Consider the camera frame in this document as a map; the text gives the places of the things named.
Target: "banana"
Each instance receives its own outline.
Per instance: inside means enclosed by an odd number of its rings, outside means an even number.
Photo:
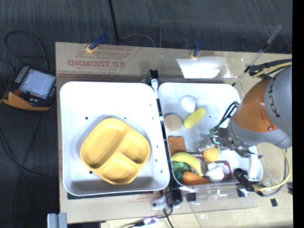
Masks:
[[[192,154],[189,154],[187,152],[178,152],[171,156],[171,160],[175,162],[185,162],[192,166],[199,173],[199,176],[203,176],[203,173],[201,172],[200,161]]]

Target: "yellow cable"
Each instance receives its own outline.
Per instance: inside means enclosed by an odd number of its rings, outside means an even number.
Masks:
[[[264,74],[266,72],[269,72],[269,71],[272,71],[274,69],[277,69],[277,68],[280,68],[280,67],[285,67],[285,66],[289,66],[291,65],[291,62],[288,62],[288,63],[282,63],[282,64],[278,64],[278,65],[275,65],[275,66],[272,66],[272,67],[269,67],[269,68],[266,68],[258,73],[256,73],[255,75],[253,75],[251,78],[256,78],[258,76],[260,76],[261,74]]]
[[[288,169],[288,173],[287,173],[286,177],[284,178],[284,180],[281,181],[279,184],[274,185],[274,186],[272,186],[272,187],[260,187],[260,186],[257,186],[257,187],[255,187],[255,191],[265,191],[265,190],[269,190],[269,189],[279,188],[279,187],[281,187],[285,182],[287,182],[287,180],[288,180],[288,178],[289,178],[289,176],[290,176],[290,166],[289,166],[289,162],[288,162],[287,154],[286,154],[285,150],[282,149],[282,151],[283,151],[283,154],[284,154],[284,156],[285,156],[285,160],[286,160],[286,164],[287,164],[287,169]]]

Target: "divided yellow plate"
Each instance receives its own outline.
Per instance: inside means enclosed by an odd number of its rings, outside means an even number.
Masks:
[[[150,155],[148,141],[117,118],[102,120],[80,149],[81,160],[99,177],[113,185],[131,183]]]

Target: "transparent plastic sheet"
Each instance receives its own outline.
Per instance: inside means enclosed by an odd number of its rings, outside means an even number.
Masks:
[[[163,20],[159,57],[160,83],[224,83],[232,85],[239,79],[240,81],[235,85],[235,88],[242,99],[252,85],[246,83],[249,79],[248,74],[243,75],[242,78],[239,77],[246,66],[255,59],[254,57],[259,57],[259,53],[265,48],[270,38],[274,37],[264,52],[278,53],[281,48],[288,47],[282,33],[276,34],[276,31],[278,31],[278,26]],[[202,42],[199,54],[197,57],[193,57],[192,53],[199,41]],[[186,67],[191,67],[194,74],[188,74],[185,70]],[[205,72],[202,71],[205,76],[195,73],[200,70],[199,67],[207,67]],[[258,82],[259,79],[250,79],[250,81]],[[257,151],[264,155],[259,145]],[[265,158],[261,158],[260,162],[263,167],[261,183],[277,184],[277,180],[281,179],[282,176],[270,173],[271,169]],[[256,207],[255,198],[257,195],[246,191],[240,194],[237,192],[240,188],[240,184],[236,181],[221,185],[190,187],[189,190],[184,189],[182,193],[184,200],[188,201],[193,212]],[[195,199],[189,201],[188,197],[193,194],[193,191]]]

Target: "white egg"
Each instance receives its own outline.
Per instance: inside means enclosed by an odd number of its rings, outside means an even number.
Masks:
[[[195,110],[195,101],[193,97],[186,95],[180,100],[182,108],[189,113],[193,113]]]

